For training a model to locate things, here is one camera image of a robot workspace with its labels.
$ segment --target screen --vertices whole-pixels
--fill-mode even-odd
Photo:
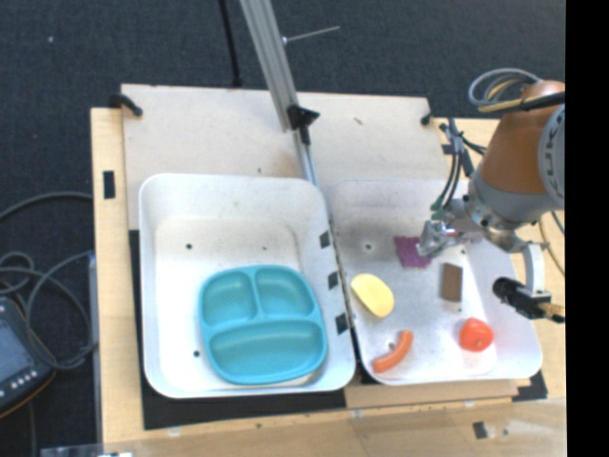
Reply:
[[[28,351],[12,328],[0,321],[0,381],[31,365]]]

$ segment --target yellow object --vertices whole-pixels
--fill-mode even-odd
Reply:
[[[374,274],[358,274],[351,280],[351,289],[373,314],[383,318],[393,310],[393,292]]]

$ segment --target wooden table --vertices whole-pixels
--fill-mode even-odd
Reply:
[[[206,446],[214,455],[310,455],[316,451],[326,455],[367,455],[368,451],[384,455],[379,453],[381,448],[393,455],[407,442],[413,455],[418,450],[424,455],[446,445],[471,455],[478,455],[478,451],[489,455],[493,445],[516,448],[529,441],[530,455],[561,454],[566,436],[565,327],[543,320],[534,325],[543,351],[547,400],[512,403],[512,396],[519,387],[529,385],[528,380],[420,385],[408,390],[363,387],[353,382],[345,389],[346,409],[145,430],[128,244],[124,113],[130,112],[93,109],[90,113],[101,424],[107,451],[200,455],[201,446]],[[435,119],[434,125],[441,121]],[[457,125],[472,142],[485,144],[496,121],[457,120]],[[112,171],[115,186],[109,198],[105,189],[108,171]],[[564,263],[562,235],[549,215],[541,224],[555,256]],[[524,228],[521,235],[531,240],[542,238],[539,227]],[[564,304],[564,277],[550,252],[544,255],[546,286],[553,292],[554,301]],[[514,263],[523,279],[523,263],[519,258]],[[510,431],[510,422],[514,421],[523,422],[518,431]],[[485,437],[474,431],[473,425],[480,422]],[[550,432],[536,435],[533,428],[539,422],[544,422]]]

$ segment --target blue plate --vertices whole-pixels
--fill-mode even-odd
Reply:
[[[325,359],[317,298],[294,269],[261,265],[219,272],[206,280],[199,301],[207,358],[232,384],[296,379]]]

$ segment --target black floor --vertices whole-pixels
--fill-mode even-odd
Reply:
[[[478,116],[466,93],[484,71],[565,79],[566,0],[272,1],[286,36],[341,26],[288,45],[298,91],[426,96],[436,115],[463,117]],[[226,2],[244,87],[263,89],[239,2]],[[233,78],[218,0],[0,0],[0,212],[42,193],[91,193],[88,112],[122,83],[230,87]],[[42,271],[90,248],[86,201],[0,221],[0,257],[24,251]],[[86,262],[56,277],[88,307]],[[60,357],[84,341],[74,306],[53,289],[33,320]],[[39,447],[94,442],[90,360],[61,372],[33,409]],[[3,418],[0,455],[28,455],[30,436],[27,407]]]

